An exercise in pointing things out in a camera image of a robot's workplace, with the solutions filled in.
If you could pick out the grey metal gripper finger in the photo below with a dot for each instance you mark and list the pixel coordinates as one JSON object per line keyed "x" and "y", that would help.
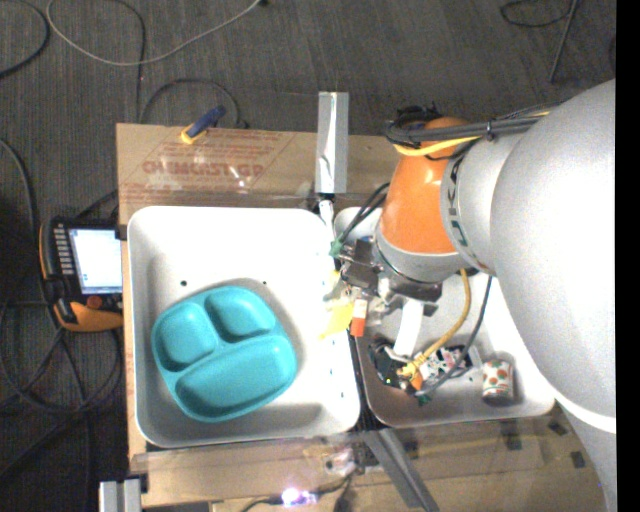
{"x": 360, "y": 294}
{"x": 335, "y": 291}

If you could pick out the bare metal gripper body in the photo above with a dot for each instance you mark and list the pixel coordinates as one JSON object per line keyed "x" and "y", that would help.
{"x": 362, "y": 272}

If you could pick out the yellow packet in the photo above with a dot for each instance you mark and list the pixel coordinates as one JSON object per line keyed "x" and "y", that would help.
{"x": 339, "y": 319}

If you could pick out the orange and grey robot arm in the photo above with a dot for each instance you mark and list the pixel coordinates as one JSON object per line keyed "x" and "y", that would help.
{"x": 545, "y": 240}

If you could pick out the orange block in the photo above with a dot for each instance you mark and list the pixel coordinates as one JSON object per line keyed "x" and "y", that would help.
{"x": 358, "y": 322}

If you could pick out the small orange carrot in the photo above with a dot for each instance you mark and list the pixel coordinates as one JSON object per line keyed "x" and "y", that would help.
{"x": 416, "y": 382}

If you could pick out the black and white carton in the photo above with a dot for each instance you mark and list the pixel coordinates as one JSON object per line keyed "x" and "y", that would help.
{"x": 442, "y": 364}

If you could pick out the white plastic tray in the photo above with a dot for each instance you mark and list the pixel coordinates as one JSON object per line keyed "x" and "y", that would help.
{"x": 225, "y": 240}
{"x": 460, "y": 405}

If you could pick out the blue divided plate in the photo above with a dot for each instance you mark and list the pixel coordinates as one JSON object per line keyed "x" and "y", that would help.
{"x": 225, "y": 355}

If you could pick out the white can with red spots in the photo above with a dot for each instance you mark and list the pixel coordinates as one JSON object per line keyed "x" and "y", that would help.
{"x": 497, "y": 381}

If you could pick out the brown cardboard board, red print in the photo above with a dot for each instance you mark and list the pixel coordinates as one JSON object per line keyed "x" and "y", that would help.
{"x": 210, "y": 165}

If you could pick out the black cylinder on white bracket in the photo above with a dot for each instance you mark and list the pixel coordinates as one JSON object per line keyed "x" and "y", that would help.
{"x": 406, "y": 327}

